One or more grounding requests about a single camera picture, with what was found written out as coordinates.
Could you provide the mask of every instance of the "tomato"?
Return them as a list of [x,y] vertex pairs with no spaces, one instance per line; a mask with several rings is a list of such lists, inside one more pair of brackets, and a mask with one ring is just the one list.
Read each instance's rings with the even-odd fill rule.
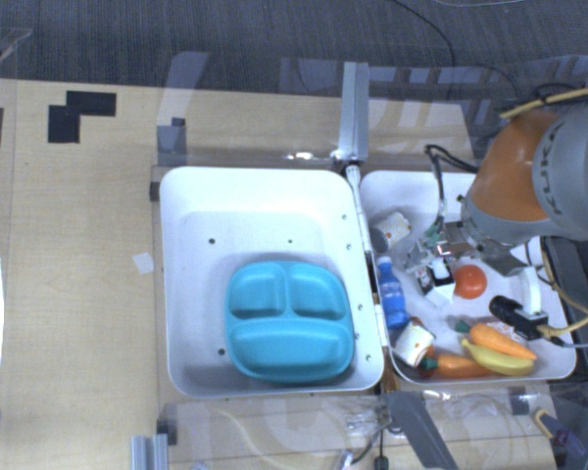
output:
[[455,294],[466,300],[479,298],[488,285],[486,274],[479,266],[465,264],[453,272]]

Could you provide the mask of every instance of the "blue plate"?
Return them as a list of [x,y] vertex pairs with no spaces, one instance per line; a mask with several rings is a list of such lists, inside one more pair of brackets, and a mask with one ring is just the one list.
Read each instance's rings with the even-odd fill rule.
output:
[[231,277],[226,344],[235,367],[273,383],[326,381],[353,358],[346,291],[330,271],[295,261],[248,264]]

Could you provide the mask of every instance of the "blue bottle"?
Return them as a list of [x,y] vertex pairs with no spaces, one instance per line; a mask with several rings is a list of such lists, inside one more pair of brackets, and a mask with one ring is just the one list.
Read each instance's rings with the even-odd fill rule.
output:
[[405,295],[403,286],[392,273],[392,259],[382,256],[376,262],[379,268],[379,297],[385,314],[388,329],[403,329],[410,321],[405,311]]

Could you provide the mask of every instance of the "wooden surface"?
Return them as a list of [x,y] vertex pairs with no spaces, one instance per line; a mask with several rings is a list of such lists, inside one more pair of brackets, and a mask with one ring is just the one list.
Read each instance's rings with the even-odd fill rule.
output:
[[[69,89],[117,93],[117,114],[82,117],[80,144],[49,144],[48,106],[65,105]],[[157,120],[181,110],[198,146],[268,145],[275,155],[291,141],[301,150],[326,150],[309,145],[336,141],[339,120],[338,100],[195,92],[187,103],[186,94],[167,92],[178,103],[161,110],[160,89],[18,84],[0,470],[128,468],[130,438],[154,434],[162,400],[184,400],[178,410],[185,446],[171,447],[175,470],[196,460],[222,469],[331,468],[342,448],[366,442],[346,435],[345,413],[358,405],[343,396],[302,404],[206,403],[159,390],[158,383],[169,380],[157,363],[154,277],[140,274],[132,260],[153,254],[148,187],[157,161]],[[445,126],[430,108],[379,103],[371,109],[375,148],[420,155],[417,140],[428,134],[466,155],[466,133],[457,121]],[[451,126],[454,136],[448,136]],[[8,160],[0,169],[7,171]],[[553,466],[547,440],[527,416],[441,413],[439,419],[464,468]],[[386,445],[393,468],[418,468],[404,439]]]

